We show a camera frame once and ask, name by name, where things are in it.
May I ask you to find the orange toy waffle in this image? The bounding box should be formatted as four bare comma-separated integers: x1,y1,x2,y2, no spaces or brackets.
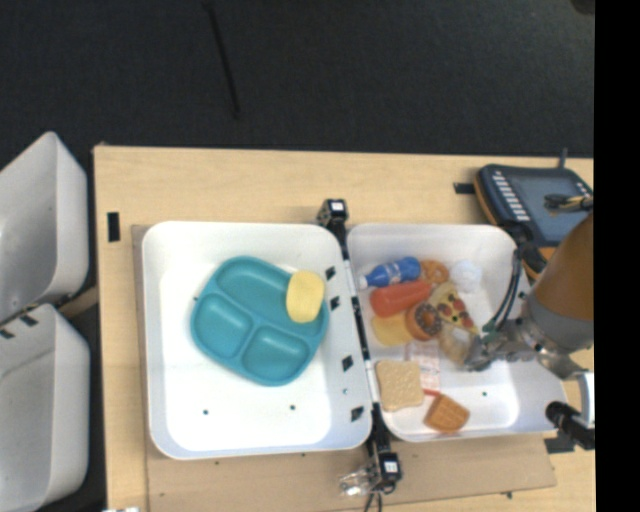
422,393,472,435

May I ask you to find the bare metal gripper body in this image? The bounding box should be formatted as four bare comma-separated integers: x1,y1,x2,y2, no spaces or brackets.
480,319,590,382

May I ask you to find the beige toy bread slice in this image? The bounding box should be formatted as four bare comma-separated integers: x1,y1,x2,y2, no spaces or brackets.
374,359,426,413

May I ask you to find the clear packet with red print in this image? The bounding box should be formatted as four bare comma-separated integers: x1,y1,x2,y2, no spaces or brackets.
403,339,443,397

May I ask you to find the white crumpled lump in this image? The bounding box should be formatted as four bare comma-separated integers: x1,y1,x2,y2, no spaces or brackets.
449,258,484,294

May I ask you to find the thin black and white rod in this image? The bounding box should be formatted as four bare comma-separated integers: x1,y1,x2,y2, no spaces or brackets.
335,223,387,452

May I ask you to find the brown toy pretzel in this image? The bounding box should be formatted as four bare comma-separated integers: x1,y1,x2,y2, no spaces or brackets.
418,259,451,287

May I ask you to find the blue divided plate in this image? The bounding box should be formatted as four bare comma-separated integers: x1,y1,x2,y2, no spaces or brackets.
190,255,331,388

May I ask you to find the yellow toy cheese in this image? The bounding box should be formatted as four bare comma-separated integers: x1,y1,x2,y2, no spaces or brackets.
370,311,414,348

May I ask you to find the yellow oval toy food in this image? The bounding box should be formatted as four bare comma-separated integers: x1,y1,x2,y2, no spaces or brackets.
285,270,327,325

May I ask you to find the black block with thin wires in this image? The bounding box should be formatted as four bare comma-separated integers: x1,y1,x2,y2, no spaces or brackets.
317,198,349,227
375,451,402,485

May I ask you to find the black cylinder on white bracket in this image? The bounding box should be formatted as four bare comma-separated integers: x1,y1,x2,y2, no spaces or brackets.
545,370,596,450

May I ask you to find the blue toy bottle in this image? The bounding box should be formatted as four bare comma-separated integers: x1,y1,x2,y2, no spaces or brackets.
358,256,423,291

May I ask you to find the brown toy doughnut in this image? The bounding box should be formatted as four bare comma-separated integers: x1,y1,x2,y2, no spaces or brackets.
404,300,445,343

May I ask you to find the orange toy carrot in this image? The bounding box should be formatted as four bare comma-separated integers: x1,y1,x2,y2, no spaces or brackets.
369,279,434,319

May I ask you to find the white plastic tray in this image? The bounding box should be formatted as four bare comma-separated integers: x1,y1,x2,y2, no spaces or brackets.
345,222,572,444
141,220,374,461

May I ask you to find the toy pizza slice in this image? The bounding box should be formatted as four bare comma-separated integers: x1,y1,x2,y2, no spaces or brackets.
428,281,480,336

